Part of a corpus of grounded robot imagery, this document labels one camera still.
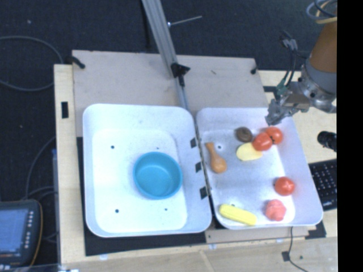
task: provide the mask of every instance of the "table surface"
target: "table surface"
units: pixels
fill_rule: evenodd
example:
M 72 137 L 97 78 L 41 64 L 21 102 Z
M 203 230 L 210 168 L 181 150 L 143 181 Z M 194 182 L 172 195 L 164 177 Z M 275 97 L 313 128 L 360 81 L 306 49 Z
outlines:
M 265 235 L 258 229 L 248 233 L 208 230 L 206 231 L 207 239 L 213 238 L 212 245 L 209 245 L 211 243 L 207 241 L 205 245 L 135 250 L 86 257 L 75 140 L 77 136 L 82 136 L 79 118 L 83 109 L 92 104 L 95 98 L 97 98 L 96 101 L 104 103 L 128 103 L 139 100 L 136 101 L 139 104 L 143 104 L 150 98 L 149 104 L 158 100 L 157 104 L 178 105 L 178 97 L 173 91 L 174 82 L 167 78 L 167 72 L 163 69 L 159 61 L 161 58 L 157 54 L 76 51 L 73 55 L 85 63 L 84 70 L 76 65 L 54 66 L 62 265 L 68 269 L 84 267 L 90 269 L 88 271 L 97 271 L 100 267 L 108 271 L 117 271 L 121 263 L 125 271 L 154 271 L 161 267 L 182 271 L 186 262 L 190 265 L 188 270 L 196 271 L 225 269 L 233 271 L 241 265 L 247 265 L 250 270 L 258 267 L 260 271 L 264 271 L 261 268 L 263 263 L 266 265 L 266 271 L 271 270 L 271 265 L 276 265 L 276 269 L 272 270 L 290 271 L 290 266 L 291 271 L 296 269 L 290 263 L 284 262 L 281 257 L 281 252 L 288 250 L 289 245 L 289 229 L 286 228 L 272 232 L 266 230 Z M 251 75 L 250 70 L 254 68 L 255 62 L 250 58 L 180 56 L 179 59 L 181 64 L 191 66 L 191 71 L 185 76 L 185 79 L 188 79 L 185 90 L 192 114 L 202 107 L 217 107 L 218 104 L 222 107 L 266 107 L 273 96 L 271 93 L 264 93 L 263 86 L 276 86 L 284 76 L 283 71 L 258 71 L 255 75 Z M 106 82 L 111 83 L 105 84 L 104 81 L 100 84 L 97 82 L 100 77 L 107 78 Z M 155 78 L 155 84 L 149 84 L 145 90 L 138 90 L 150 95 L 142 100 L 140 96 L 132 95 L 134 93 L 130 91 L 130 88 L 132 90 L 140 85 L 140 78 Z M 120 88 L 115 88 L 117 84 L 123 85 L 122 96 Z M 222 87 L 225 87 L 227 91 L 220 92 Z M 202 95 L 203 92 L 212 96 L 206 98 Z M 228 100 L 231 102 L 231 97 L 237 99 L 232 103 L 225 103 Z M 62 118 L 62 102 L 68 103 L 69 114 L 66 118 Z M 323 130 L 336 132 L 335 114 L 326 114 L 311 108 L 307 113 L 295 114 L 293 119 L 308 163 L 336 157 L 336 153 L 323 148 L 316 139 Z M 306 236 L 308 230 L 315 227 L 294 229 L 296 241 L 293 250 L 296 253 L 304 251 L 305 258 L 309 260 L 300 260 L 300 263 L 302 266 L 305 265 L 305 269 L 309 270 L 309 267 L 312 269 L 337 268 L 337 211 L 325 212 L 323 223 L 327 237 L 322 239 L 301 239 Z M 218 243 L 217 249 L 211 249 L 215 247 L 215 243 Z

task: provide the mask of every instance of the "keyboard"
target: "keyboard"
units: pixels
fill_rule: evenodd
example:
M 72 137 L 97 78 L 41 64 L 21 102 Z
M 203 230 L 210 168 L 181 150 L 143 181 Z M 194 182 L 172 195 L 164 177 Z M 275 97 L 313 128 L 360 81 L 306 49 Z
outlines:
M 309 164 L 324 211 L 337 208 L 336 162 L 331 159 Z

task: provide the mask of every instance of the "black clamp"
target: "black clamp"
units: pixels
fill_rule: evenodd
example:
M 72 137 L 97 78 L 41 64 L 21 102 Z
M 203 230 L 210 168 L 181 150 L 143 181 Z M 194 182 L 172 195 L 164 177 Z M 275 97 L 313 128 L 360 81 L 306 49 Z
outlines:
M 179 84 L 182 86 L 182 87 L 185 87 L 185 82 L 184 82 L 184 75 L 189 72 L 191 68 L 190 67 L 187 67 L 187 66 L 182 66 L 176 62 L 174 62 L 172 65 L 171 65 L 171 71 L 172 71 L 172 74 L 174 76 L 174 78 L 179 78 Z

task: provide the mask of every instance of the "blue plate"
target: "blue plate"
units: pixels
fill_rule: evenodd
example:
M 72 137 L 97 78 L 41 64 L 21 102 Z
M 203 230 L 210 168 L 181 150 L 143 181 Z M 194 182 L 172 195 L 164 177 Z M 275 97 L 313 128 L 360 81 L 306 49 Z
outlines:
M 132 175 L 137 189 L 152 199 L 172 197 L 183 183 L 179 164 L 162 152 L 141 155 L 135 162 Z

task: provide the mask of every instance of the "brown toy drumstick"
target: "brown toy drumstick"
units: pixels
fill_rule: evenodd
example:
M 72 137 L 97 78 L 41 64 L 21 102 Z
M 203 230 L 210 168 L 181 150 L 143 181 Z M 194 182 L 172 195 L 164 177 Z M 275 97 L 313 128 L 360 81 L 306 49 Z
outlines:
M 208 142 L 205 144 L 205 147 L 208 149 L 210 154 L 210 167 L 215 173 L 222 173 L 227 170 L 227 163 L 226 161 L 217 154 L 216 150 L 214 149 L 214 143 Z

